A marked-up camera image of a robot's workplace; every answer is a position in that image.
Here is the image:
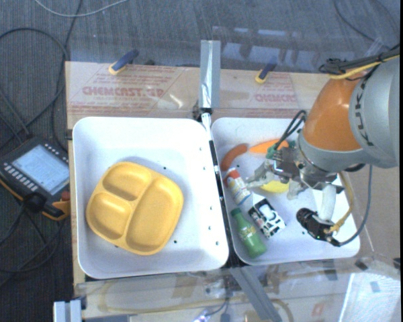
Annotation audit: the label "yellow divided plate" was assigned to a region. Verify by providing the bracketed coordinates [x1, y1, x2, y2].
[85, 160, 185, 256]

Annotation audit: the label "black and white carton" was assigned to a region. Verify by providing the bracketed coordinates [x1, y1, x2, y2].
[247, 197, 287, 239]

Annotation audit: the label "yellow toy banana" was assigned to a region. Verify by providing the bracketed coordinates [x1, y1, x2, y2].
[259, 178, 290, 195]

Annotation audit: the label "brown toy sausage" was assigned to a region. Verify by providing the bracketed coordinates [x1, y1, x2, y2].
[220, 143, 249, 172]

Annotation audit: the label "black cylinder on white bracket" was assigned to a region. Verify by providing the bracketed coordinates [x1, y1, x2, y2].
[296, 182, 339, 244]

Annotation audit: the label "green bottle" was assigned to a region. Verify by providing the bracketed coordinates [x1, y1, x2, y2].
[230, 207, 267, 259]

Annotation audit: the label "orange toy carrot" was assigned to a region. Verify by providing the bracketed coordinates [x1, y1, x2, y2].
[249, 138, 290, 155]

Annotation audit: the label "white bottle with orange cap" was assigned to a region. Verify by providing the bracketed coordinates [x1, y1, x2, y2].
[222, 166, 253, 207]

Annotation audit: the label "brown cardboard board red print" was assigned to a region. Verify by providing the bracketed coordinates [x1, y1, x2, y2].
[64, 60, 401, 318]

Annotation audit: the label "white plastic tray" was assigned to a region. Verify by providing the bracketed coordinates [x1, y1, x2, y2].
[71, 116, 230, 280]
[210, 117, 361, 267]

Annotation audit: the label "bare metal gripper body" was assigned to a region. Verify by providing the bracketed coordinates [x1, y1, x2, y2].
[271, 145, 345, 194]

